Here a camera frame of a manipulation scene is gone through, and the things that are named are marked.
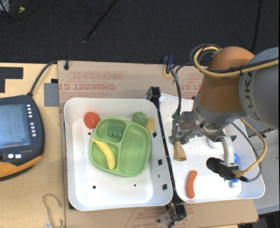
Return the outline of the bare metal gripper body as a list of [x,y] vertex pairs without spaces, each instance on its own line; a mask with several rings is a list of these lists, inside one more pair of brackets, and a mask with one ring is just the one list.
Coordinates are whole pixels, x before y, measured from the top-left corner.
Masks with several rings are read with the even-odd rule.
[[226,136],[224,126],[216,125],[207,121],[197,112],[182,112],[179,116],[174,117],[174,128],[178,131],[178,142],[182,136],[206,136],[213,142],[221,142]]

